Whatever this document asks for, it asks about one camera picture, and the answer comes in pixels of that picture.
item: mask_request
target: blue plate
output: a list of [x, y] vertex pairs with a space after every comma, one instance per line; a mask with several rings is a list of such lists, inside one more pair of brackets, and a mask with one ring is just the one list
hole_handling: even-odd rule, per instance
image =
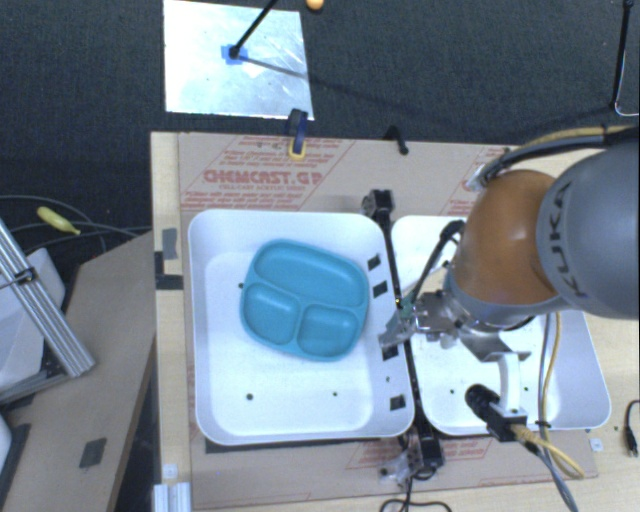
[[251, 337], [317, 361], [334, 361], [358, 341], [369, 282], [352, 261], [291, 240], [256, 253], [244, 281], [240, 316]]

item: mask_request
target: wire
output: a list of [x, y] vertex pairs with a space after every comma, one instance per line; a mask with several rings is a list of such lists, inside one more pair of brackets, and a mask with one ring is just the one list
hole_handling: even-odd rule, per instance
[[[108, 224], [98, 224], [96, 222], [74, 221], [74, 224], [76, 226], [89, 226], [89, 227], [96, 228], [96, 229], [112, 231], [114, 233], [120, 233], [121, 235], [125, 235], [125, 236], [137, 236], [135, 233], [133, 233], [131, 231], [131, 228], [119, 228], [119, 227], [111, 226], [111, 225], [108, 225]], [[27, 229], [35, 229], [35, 228], [41, 228], [41, 227], [52, 227], [52, 226], [50, 224], [47, 224], [46, 222], [35, 223], [35, 224], [25, 224], [24, 226], [20, 226], [20, 227], [14, 228], [14, 229], [12, 229], [10, 231], [12, 233], [18, 233], [20, 231], [25, 231]], [[145, 228], [146, 229], [151, 229], [150, 226], [140, 226], [138, 228], [133, 228], [133, 229], [145, 229]]]
[[569, 466], [571, 466], [576, 471], [576, 473], [580, 475], [580, 478], [584, 478], [585, 474], [580, 465], [554, 444], [538, 437], [534, 432], [529, 430], [524, 425], [511, 425], [511, 431], [515, 434], [518, 441], [536, 444], [541, 448], [545, 448], [551, 453], [557, 455], [558, 457], [560, 457], [560, 459], [569, 464]]
[[385, 512], [385, 509], [392, 504], [402, 505], [396, 512], [408, 512], [409, 507], [437, 507], [437, 506], [444, 508], [447, 512], [453, 512], [451, 507], [442, 501], [427, 501], [422, 503], [411, 501], [411, 492], [413, 489], [414, 478], [415, 477], [411, 477], [409, 479], [409, 483], [407, 484], [407, 494], [404, 500], [401, 500], [398, 498], [391, 498], [390, 500], [387, 500], [384, 503], [382, 503], [382, 505], [380, 506], [380, 510], [378, 512]]
[[[555, 338], [553, 342], [553, 350], [551, 352], [551, 358], [549, 359], [549, 367], [547, 368], [546, 375], [544, 380], [542, 379], [542, 375], [544, 374], [544, 357], [547, 353], [547, 345], [549, 340], [549, 315], [547, 315], [547, 325], [545, 328], [545, 341], [543, 343], [542, 348], [542, 356], [540, 360], [540, 381], [543, 381], [542, 387], [538, 387], [538, 420], [540, 425], [540, 436], [545, 442], [549, 442], [549, 431], [548, 431], [548, 422], [547, 422], [547, 397], [549, 395], [549, 387], [551, 384], [551, 375], [553, 373], [553, 369], [555, 368], [556, 360], [558, 359], [558, 352], [560, 348], [560, 333], [562, 332], [562, 320], [560, 318], [560, 313], [555, 313]], [[553, 450], [549, 450], [551, 453], [551, 458], [556, 463], [556, 465], [560, 468], [560, 470], [570, 478], [573, 479], [582, 479], [584, 478], [584, 471], [580, 466], [577, 466], [575, 469], [575, 473], [572, 472], [569, 468], [567, 468], [563, 464], [563, 457], [557, 455]]]
[[534, 453], [544, 463], [544, 465], [547, 466], [547, 469], [551, 473], [553, 481], [556, 484], [556, 488], [558, 489], [558, 492], [560, 493], [562, 500], [567, 505], [567, 508], [571, 510], [571, 512], [578, 512], [578, 505], [573, 499], [573, 495], [571, 494], [571, 491], [567, 487], [567, 484], [565, 483], [565, 481], [562, 479], [562, 475], [560, 475], [557, 468], [551, 463], [551, 459], [547, 457], [543, 452], [541, 452], [540, 449], [538, 449], [537, 447]]
[[552, 133], [492, 160], [482, 166], [471, 181], [485, 187], [500, 171], [523, 160], [577, 149], [604, 148], [637, 138], [637, 126], [591, 127]]
[[622, 90], [622, 79], [624, 77], [624, 64], [626, 61], [626, 57], [627, 57], [627, 53], [624, 52], [624, 54], [622, 55], [622, 67], [620, 69], [620, 81], [618, 82], [618, 88], [617, 88], [617, 93], [616, 93], [616, 98], [613, 101], [613, 109], [616, 111], [616, 114], [618, 114], [620, 117], [638, 117], [638, 112], [623, 112], [622, 110], [620, 110], [619, 102], [620, 102], [620, 91]]
[[[83, 211], [78, 210], [77, 208], [75, 208], [74, 206], [71, 206], [70, 204], [63, 203], [62, 201], [57, 201], [56, 199], [50, 199], [48, 197], [11, 194], [11, 195], [1, 195], [0, 201], [39, 201], [42, 203], [48, 203], [55, 206], [59, 206], [61, 208], [66, 208], [67, 210], [75, 213], [85, 221], [93, 224], [93, 221]], [[104, 238], [102, 237], [100, 237], [100, 245], [102, 246], [102, 252], [107, 252], [107, 244], [104, 241]]]
[[444, 249], [445, 245], [447, 245], [447, 243], [450, 242], [457, 233], [460, 233], [463, 228], [464, 221], [454, 220], [449, 222], [449, 224], [447, 224], [440, 232], [440, 239], [438, 240], [438, 243], [431, 252], [431, 255], [429, 256], [429, 259], [427, 260], [427, 263], [424, 266], [424, 269], [422, 270], [422, 274], [418, 278], [418, 281], [407, 296], [410, 303], [414, 303], [418, 298], [420, 288], [422, 288], [422, 285], [424, 284], [425, 280], [431, 273], [431, 270], [438, 261], [438, 258], [442, 254], [442, 250]]
[[627, 405], [627, 410], [624, 413], [624, 436], [625, 443], [627, 445], [627, 449], [629, 450], [629, 455], [632, 457], [638, 456], [638, 443], [636, 442], [636, 437], [633, 435], [633, 430], [631, 430], [631, 409], [635, 404], [640, 404], [640, 400], [632, 400]]
[[[132, 227], [132, 228], [127, 228], [127, 231], [142, 231], [142, 230], [149, 230], [148, 226], [138, 226], [138, 227]], [[117, 234], [117, 232], [114, 231], [94, 231], [92, 233], [81, 233], [79, 235], [71, 235], [71, 236], [64, 236], [62, 238], [56, 238], [55, 240], [49, 240], [47, 242], [43, 242], [41, 244], [37, 244], [34, 245], [32, 247], [29, 247], [28, 249], [25, 249], [25, 253], [31, 253], [33, 251], [37, 251], [38, 249], [41, 249], [42, 247], [50, 247], [52, 245], [57, 245], [57, 244], [62, 244], [62, 243], [66, 243], [66, 242], [72, 242], [74, 240], [78, 240], [79, 238], [91, 238], [94, 236], [104, 236], [104, 235], [112, 235], [112, 234]], [[128, 235], [130, 238], [135, 238], [137, 236], [139, 236], [137, 233], [128, 233]]]

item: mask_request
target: black cable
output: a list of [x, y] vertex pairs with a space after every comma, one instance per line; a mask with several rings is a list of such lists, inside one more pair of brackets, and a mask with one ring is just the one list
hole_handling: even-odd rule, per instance
[[[122, 235], [125, 236], [136, 236], [135, 233], [131, 232], [131, 228], [119, 228], [117, 226], [111, 226], [109, 224], [99, 224], [96, 222], [82, 222], [82, 221], [73, 221], [74, 226], [80, 226], [80, 227], [92, 227], [94, 229], [102, 229], [102, 230], [107, 230], [107, 231], [113, 231], [115, 233], [120, 233]], [[19, 233], [21, 231], [27, 231], [29, 229], [39, 229], [39, 228], [51, 228], [53, 226], [51, 226], [51, 224], [48, 224], [47, 222], [38, 222], [38, 223], [34, 223], [34, 224], [25, 224], [24, 226], [19, 226], [17, 228], [13, 228], [11, 229], [11, 233], [15, 234], [15, 233]], [[133, 228], [133, 229], [151, 229], [151, 226], [140, 226], [140, 228]]]
[[[435, 470], [431, 473], [431, 475], [429, 476], [429, 478], [431, 478], [434, 474], [435, 474]], [[446, 503], [442, 502], [442, 501], [427, 501], [427, 502], [415, 502], [415, 501], [411, 501], [411, 492], [413, 490], [413, 480], [420, 480], [419, 478], [411, 477], [409, 479], [409, 483], [407, 484], [407, 494], [404, 498], [404, 500], [398, 499], [398, 498], [391, 498], [387, 501], [385, 501], [384, 503], [382, 503], [382, 505], [380, 505], [380, 510], [378, 512], [385, 512], [385, 509], [389, 506], [389, 505], [393, 505], [393, 504], [399, 504], [402, 505], [396, 512], [408, 512], [409, 511], [409, 507], [436, 507], [436, 506], [440, 506], [442, 508], [444, 508], [447, 512], [453, 512], [453, 510], [451, 509], [451, 507], [449, 505], [447, 505]]]
[[[149, 228], [147, 226], [141, 226], [141, 227], [135, 227], [135, 228], [129, 228], [129, 231], [133, 231], [133, 230], [148, 230]], [[79, 238], [90, 238], [90, 237], [94, 237], [94, 236], [105, 236], [105, 235], [114, 235], [114, 234], [122, 234], [124, 235], [125, 233], [120, 233], [120, 232], [114, 232], [114, 231], [94, 231], [93, 233], [81, 233], [79, 235], [71, 235], [71, 236], [64, 236], [62, 238], [56, 238], [55, 240], [49, 240], [48, 242], [43, 242], [41, 244], [37, 244], [34, 245], [32, 247], [29, 247], [28, 249], [25, 249], [25, 253], [31, 253], [33, 251], [37, 251], [38, 249], [41, 249], [42, 247], [49, 247], [51, 245], [57, 245], [57, 244], [63, 244], [66, 242], [72, 242], [74, 240], [78, 240]], [[136, 236], [138, 236], [135, 233], [128, 233], [126, 234], [126, 236], [129, 236], [131, 238], [135, 238]]]
[[631, 400], [624, 413], [624, 440], [627, 445], [627, 450], [629, 450], [629, 455], [632, 457], [638, 456], [638, 443], [636, 442], [636, 437], [633, 435], [633, 430], [631, 430], [631, 409], [636, 404], [640, 404], [640, 400]]
[[418, 298], [418, 294], [420, 293], [420, 288], [422, 288], [422, 285], [424, 284], [425, 280], [431, 273], [431, 270], [433, 269], [436, 262], [438, 261], [438, 258], [440, 257], [440, 254], [442, 254], [442, 250], [444, 249], [445, 245], [447, 245], [447, 243], [453, 239], [454, 235], [456, 235], [457, 233], [460, 233], [463, 228], [464, 228], [464, 221], [454, 220], [449, 222], [449, 224], [447, 224], [444, 227], [444, 229], [440, 232], [440, 240], [438, 240], [438, 243], [436, 244], [433, 251], [431, 252], [429, 259], [427, 260], [427, 263], [424, 266], [424, 270], [422, 271], [422, 274], [418, 278], [418, 282], [413, 287], [411, 292], [409, 292], [408, 297], [412, 303], [415, 302], [415, 300]]
[[[74, 206], [71, 206], [70, 204], [63, 203], [62, 201], [57, 201], [56, 199], [50, 199], [48, 197], [11, 194], [11, 195], [1, 195], [0, 201], [36, 201], [36, 202], [48, 203], [54, 206], [58, 206], [60, 208], [65, 208], [66, 210], [75, 213], [82, 219], [93, 224], [93, 221], [83, 211], [78, 210], [77, 208], [75, 208]], [[107, 244], [104, 241], [104, 238], [102, 237], [100, 237], [100, 245], [102, 246], [102, 252], [103, 253], [107, 252]]]
[[620, 100], [620, 89], [622, 87], [622, 78], [624, 76], [625, 58], [626, 58], [626, 46], [627, 46], [627, 33], [629, 30], [629, 19], [631, 16], [631, 8], [633, 7], [633, 0], [623, 0], [622, 2], [622, 24], [620, 25], [620, 39], [618, 42], [618, 56], [616, 58], [616, 75], [613, 81], [613, 94], [609, 107], [615, 111], [621, 117], [638, 117], [638, 113], [625, 113], [618, 108], [618, 102]]
[[418, 471], [415, 475], [413, 475], [413, 479], [417, 480], [418, 482], [426, 482], [427, 480], [431, 480], [431, 478], [433, 478], [433, 475], [436, 474], [435, 470], [433, 469], [428, 469], [426, 475], [422, 473], [423, 471], [425, 470], [423, 469]]
[[555, 139], [530, 146], [522, 146], [513, 151], [509, 151], [500, 158], [486, 164], [482, 169], [480, 183], [484, 186], [501, 170], [511, 167], [512, 165], [529, 160], [531, 158], [539, 158], [542, 156], [550, 156], [558, 153], [566, 153], [577, 149], [602, 148], [620, 144], [628, 140], [638, 138], [638, 127], [631, 126], [624, 130], [613, 133], [602, 133], [593, 135], [578, 135], [575, 137], [566, 137]]

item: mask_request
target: yellow object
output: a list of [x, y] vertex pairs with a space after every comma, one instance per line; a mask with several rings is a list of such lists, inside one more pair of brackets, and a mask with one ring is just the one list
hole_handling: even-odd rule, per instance
[[553, 455], [560, 458], [564, 463], [571, 466], [571, 468], [576, 472], [576, 478], [582, 479], [585, 477], [584, 470], [580, 467], [580, 465], [569, 457], [566, 453], [564, 453], [559, 448], [556, 448], [553, 444], [544, 439], [540, 439], [537, 435], [535, 435], [531, 430], [529, 430], [524, 425], [511, 425], [511, 430], [516, 435], [516, 439], [522, 442], [529, 442], [536, 444], [542, 448], [546, 448]]
[[307, 0], [307, 7], [312, 11], [317, 11], [322, 9], [324, 5], [324, 0]]
[[[551, 374], [553, 373], [553, 368], [556, 364], [556, 359], [558, 358], [558, 352], [560, 347], [560, 332], [562, 331], [562, 324], [560, 320], [560, 313], [556, 312], [556, 335], [555, 340], [553, 342], [553, 351], [551, 352], [551, 359], [549, 360], [549, 368], [547, 369], [547, 374], [544, 377], [544, 385], [542, 386], [542, 417], [540, 419], [540, 430], [545, 434], [545, 437], [548, 437], [547, 427], [545, 426], [547, 422], [547, 395], [549, 393], [549, 385], [551, 383]], [[560, 468], [565, 475], [569, 478], [581, 479], [584, 478], [584, 473], [582, 475], [580, 472], [573, 473], [569, 468], [567, 468], [563, 462], [562, 458], [558, 457], [553, 451], [551, 451], [551, 458], [556, 463], [556, 466]]]
[[58, 231], [62, 231], [64, 233], [73, 233], [74, 235], [79, 235], [80, 230], [76, 229], [76, 227], [71, 224], [67, 219], [65, 219], [62, 215], [54, 212], [51, 208], [47, 208], [46, 206], [41, 206], [36, 211], [38, 217], [40, 217], [44, 222], [53, 226]]
[[296, 161], [304, 160], [304, 157], [307, 154], [307, 141], [305, 140], [302, 143], [302, 150], [300, 151], [300, 153], [294, 153], [293, 151], [294, 142], [295, 142], [295, 139], [292, 139], [291, 143], [289, 144], [289, 158], [291, 158], [291, 160], [296, 160]]
[[543, 142], [552, 142], [554, 140], [568, 139], [570, 137], [589, 137], [592, 135], [609, 135], [612, 133], [621, 132], [622, 130], [626, 130], [627, 128], [629, 128], [629, 126], [617, 125], [617, 126], [607, 126], [606, 128], [602, 126], [589, 126], [585, 128], [574, 128], [570, 130], [562, 130], [559, 132], [554, 132], [548, 135], [544, 135], [538, 139], [527, 142], [523, 147], [535, 146], [536, 144], [542, 144]]

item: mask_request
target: dark floor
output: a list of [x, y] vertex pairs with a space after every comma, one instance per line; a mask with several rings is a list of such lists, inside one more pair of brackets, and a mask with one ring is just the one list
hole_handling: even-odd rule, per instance
[[[519, 144], [564, 128], [637, 123], [608, 108], [622, 0], [325, 3], [320, 15], [301, 0], [279, 3], [302, 13], [312, 136], [380, 138], [396, 124], [409, 140]], [[636, 112], [638, 11], [622, 94]], [[41, 203], [6, 197], [15, 195], [69, 203], [94, 222], [148, 226], [151, 131], [284, 130], [281, 121], [164, 111], [161, 0], [2, 0], [0, 56], [0, 218], [10, 228], [38, 222]], [[16, 234], [25, 249], [59, 236]], [[101, 246], [86, 238], [50, 251], [68, 282]], [[132, 456], [140, 467], [150, 464], [152, 430], [145, 411]], [[132, 496], [146, 485], [129, 483]], [[143, 510], [135, 499], [121, 510]]]

